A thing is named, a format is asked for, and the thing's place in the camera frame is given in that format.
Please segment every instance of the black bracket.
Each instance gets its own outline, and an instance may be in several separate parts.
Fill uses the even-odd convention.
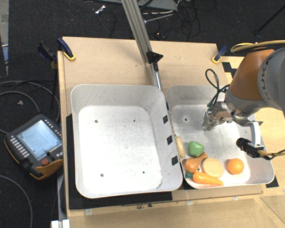
[[[163,58],[163,55],[158,54],[156,52],[148,51],[147,52],[147,58],[149,60],[149,63],[153,63],[153,68],[155,72],[158,72],[158,61]]]

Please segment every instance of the black plastic connector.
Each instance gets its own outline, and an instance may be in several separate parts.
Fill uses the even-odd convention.
[[[252,158],[260,158],[261,155],[258,151],[264,150],[264,147],[255,147],[250,140],[244,138],[239,138],[237,140],[237,147],[246,152]]]

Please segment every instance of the white tray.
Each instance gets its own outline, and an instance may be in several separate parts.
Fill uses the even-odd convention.
[[[173,86],[167,91],[174,131],[181,137],[186,153],[185,158],[181,160],[182,167],[187,158],[192,158],[188,155],[188,143],[197,141],[204,145],[204,152],[208,157],[216,158],[223,164],[224,173],[219,179],[224,182],[224,187],[270,183],[275,177],[271,162],[262,158],[252,158],[236,146],[239,137],[252,140],[253,131],[250,127],[241,127],[233,122],[217,125],[211,131],[203,129],[207,103],[215,93],[214,87],[200,85]],[[223,99],[224,94],[221,93],[219,100]],[[228,172],[227,163],[233,158],[240,158],[244,162],[245,168],[241,174],[232,175]],[[214,188],[212,185],[195,183],[192,178],[186,178],[186,181],[196,189]]]
[[[71,103],[81,195],[93,199],[180,187],[162,91],[152,85],[78,85]]]

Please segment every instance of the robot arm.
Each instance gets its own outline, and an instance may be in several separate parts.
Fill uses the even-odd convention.
[[[232,121],[247,126],[248,117],[264,107],[282,110],[285,116],[285,47],[249,52],[225,93],[225,100],[205,113],[205,130]]]

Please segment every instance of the blue clamp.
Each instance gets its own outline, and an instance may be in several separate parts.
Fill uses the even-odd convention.
[[[69,59],[70,61],[74,61],[76,56],[74,53],[72,53],[67,43],[62,38],[58,38],[57,43],[59,44],[59,49],[63,50],[63,54],[67,57],[67,59]]]
[[[228,47],[227,47],[226,45],[224,45],[224,46],[222,47],[222,49],[221,49],[216,55],[213,56],[213,58],[211,59],[211,61],[212,61],[213,63],[215,63],[215,64],[219,63],[220,57],[223,56],[223,55],[226,53],[227,49],[228,49]]]

